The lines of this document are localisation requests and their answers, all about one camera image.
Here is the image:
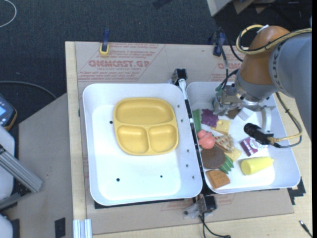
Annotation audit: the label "black cylinder on white bracket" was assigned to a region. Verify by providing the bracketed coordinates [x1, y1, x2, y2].
[243, 105, 276, 145]

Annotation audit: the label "brown cardboard board red print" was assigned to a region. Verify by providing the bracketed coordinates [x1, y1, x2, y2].
[74, 41, 295, 235]

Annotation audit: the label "yellow cheese slice with holes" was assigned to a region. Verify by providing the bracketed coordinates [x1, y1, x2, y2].
[211, 119, 231, 135]

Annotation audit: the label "white plastic tray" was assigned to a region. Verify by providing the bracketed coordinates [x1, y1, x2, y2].
[82, 83, 203, 206]
[185, 81, 301, 194]

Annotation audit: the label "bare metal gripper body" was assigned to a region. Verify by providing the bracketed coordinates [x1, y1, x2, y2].
[213, 84, 268, 116]

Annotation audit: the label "yellow divided plate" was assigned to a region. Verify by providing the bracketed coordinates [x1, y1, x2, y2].
[113, 97, 179, 156]

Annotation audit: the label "thin black and white rod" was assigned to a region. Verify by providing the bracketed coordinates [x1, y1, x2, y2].
[178, 79, 208, 198]

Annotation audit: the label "white cube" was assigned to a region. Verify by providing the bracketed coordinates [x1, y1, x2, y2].
[238, 108, 253, 121]

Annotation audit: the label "green lettuce leaf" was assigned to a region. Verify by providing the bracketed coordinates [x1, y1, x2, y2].
[219, 155, 235, 175]

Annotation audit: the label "orange waffle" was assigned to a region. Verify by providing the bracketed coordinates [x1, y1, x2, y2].
[206, 169, 231, 190]

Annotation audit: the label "purple and white packet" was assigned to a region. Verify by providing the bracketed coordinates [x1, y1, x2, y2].
[240, 137, 268, 157]

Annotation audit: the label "purple grapes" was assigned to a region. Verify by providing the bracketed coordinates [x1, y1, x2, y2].
[201, 109, 219, 128]

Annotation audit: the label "yellow corn cob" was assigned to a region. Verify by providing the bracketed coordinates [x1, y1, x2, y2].
[240, 156, 275, 176]

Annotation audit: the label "green pea pod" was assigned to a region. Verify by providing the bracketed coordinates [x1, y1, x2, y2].
[192, 109, 202, 133]

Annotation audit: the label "brown round patty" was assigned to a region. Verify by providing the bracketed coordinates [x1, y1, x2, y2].
[200, 145, 226, 170]

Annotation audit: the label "brown biscuit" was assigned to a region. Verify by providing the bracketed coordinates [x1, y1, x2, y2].
[227, 108, 240, 120]

